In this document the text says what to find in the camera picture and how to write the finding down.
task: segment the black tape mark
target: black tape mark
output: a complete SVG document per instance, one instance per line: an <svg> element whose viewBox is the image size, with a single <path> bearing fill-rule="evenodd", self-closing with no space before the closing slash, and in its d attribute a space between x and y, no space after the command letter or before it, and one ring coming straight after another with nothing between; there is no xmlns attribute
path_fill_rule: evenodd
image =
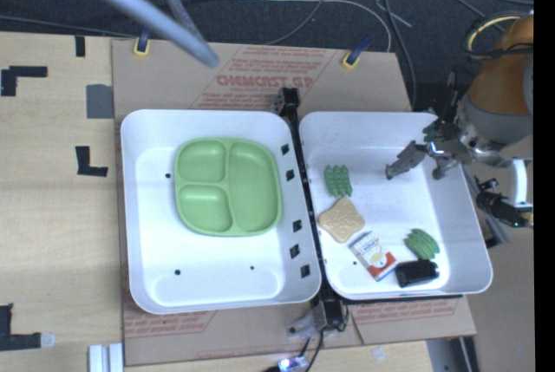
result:
<svg viewBox="0 0 555 372"><path fill-rule="evenodd" d="M48 67L31 67L25 65L10 65L10 72L15 77L47 77Z"/></svg>
<svg viewBox="0 0 555 372"><path fill-rule="evenodd" d="M85 57L85 37L75 37L75 55L77 57Z"/></svg>
<svg viewBox="0 0 555 372"><path fill-rule="evenodd" d="M17 88L17 77L9 70L2 70L0 77L0 96L15 96Z"/></svg>
<svg viewBox="0 0 555 372"><path fill-rule="evenodd" d="M8 69L2 70L0 76L0 96L15 96L19 77L47 77L48 75L48 67L10 65Z"/></svg>
<svg viewBox="0 0 555 372"><path fill-rule="evenodd" d="M41 334L14 335L11 333L11 309L14 305L0 306L0 350L37 349L41 347Z"/></svg>
<svg viewBox="0 0 555 372"><path fill-rule="evenodd" d="M75 147L75 152L77 153L77 174L84 174L88 176L102 176L106 178L108 176L107 167L91 167L90 166L90 147L77 146Z"/></svg>

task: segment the toy bread slice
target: toy bread slice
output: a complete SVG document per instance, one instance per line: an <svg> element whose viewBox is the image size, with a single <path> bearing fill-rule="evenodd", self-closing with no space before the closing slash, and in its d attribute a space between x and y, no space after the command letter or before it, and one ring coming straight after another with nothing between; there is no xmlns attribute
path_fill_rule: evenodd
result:
<svg viewBox="0 0 555 372"><path fill-rule="evenodd" d="M346 242L364 227L364 218L349 198L339 199L318 217L318 224L338 243Z"/></svg>

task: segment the black cable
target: black cable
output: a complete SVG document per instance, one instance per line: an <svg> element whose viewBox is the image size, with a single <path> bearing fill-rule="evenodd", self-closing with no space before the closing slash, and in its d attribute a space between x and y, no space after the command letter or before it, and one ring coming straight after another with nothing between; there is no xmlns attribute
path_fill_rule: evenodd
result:
<svg viewBox="0 0 555 372"><path fill-rule="evenodd" d="M81 27L78 25L69 25L66 23L55 23L55 22L48 22L48 21L40 21L37 19L29 19L27 17L18 17L18 16L5 16L0 15L0 21L8 21L8 22L19 22L19 23L34 23L36 25L43 25L47 27L54 27L57 29L74 29L75 31L83 31L85 33L96 33L104 36L118 36L118 37L136 37L132 35L126 35L124 33L117 33L115 31L108 31L105 29L93 29L89 27Z"/></svg>
<svg viewBox="0 0 555 372"><path fill-rule="evenodd" d="M304 372L309 372L310 368L312 367L312 364L314 364L314 361L316 360L316 357L318 356L318 352L320 352L320 349L322 348L322 344L323 344L323 330L320 330L320 341L318 342L318 346L316 347L316 350L314 351L314 355L312 356L312 359L310 360L309 367L306 368L304 370Z"/></svg>
<svg viewBox="0 0 555 372"><path fill-rule="evenodd" d="M344 332L349 324L349 306L345 306L345 322L337 328L337 332Z"/></svg>
<svg viewBox="0 0 555 372"><path fill-rule="evenodd" d="M304 346L303 346L301 352L298 354L299 356L303 356L303 355L304 355L304 353L306 352L306 350L307 350L308 347L309 347L309 344L310 344L310 340L311 340L311 339L312 339L312 336L309 336L309 339L306 340L306 343L304 344Z"/></svg>

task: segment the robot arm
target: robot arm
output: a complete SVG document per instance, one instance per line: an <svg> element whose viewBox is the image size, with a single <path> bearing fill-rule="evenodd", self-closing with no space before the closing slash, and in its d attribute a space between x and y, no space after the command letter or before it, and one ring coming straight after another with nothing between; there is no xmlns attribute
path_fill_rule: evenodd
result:
<svg viewBox="0 0 555 372"><path fill-rule="evenodd" d="M491 51L473 50L474 39L483 29L513 19ZM508 159L500 152L532 133L533 15L487 19L468 34L465 48L483 64L462 97L454 120L438 119L426 127L422 131L425 144L410 142L397 160L386 166L386 176L392 179L426 156L436 162L435 179L446 176L453 166L474 161L506 169L512 174L508 197L491 192L492 181L477 183L476 204L506 225L532 227L532 205L526 202L526 164L530 160Z"/></svg>

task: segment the cardboard sheet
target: cardboard sheet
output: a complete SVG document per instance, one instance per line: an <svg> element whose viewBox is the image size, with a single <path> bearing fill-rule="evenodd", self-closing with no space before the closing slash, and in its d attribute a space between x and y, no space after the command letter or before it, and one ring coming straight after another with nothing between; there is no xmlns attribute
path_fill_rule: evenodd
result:
<svg viewBox="0 0 555 372"><path fill-rule="evenodd" d="M127 280L121 122L143 108L271 111L281 87L299 88L301 117L324 110L409 111L395 55L364 52L347 71L341 67L346 50L216 43L212 47L220 65L208 69L169 42L153 41L146 57L134 55L133 45L133 40L112 41L126 365L298 352L304 340L290 339L286 328L310 311L309 303L163 317L134 303ZM325 349L475 332L464 297L372 303L349 310L347 329L328 336Z"/></svg>

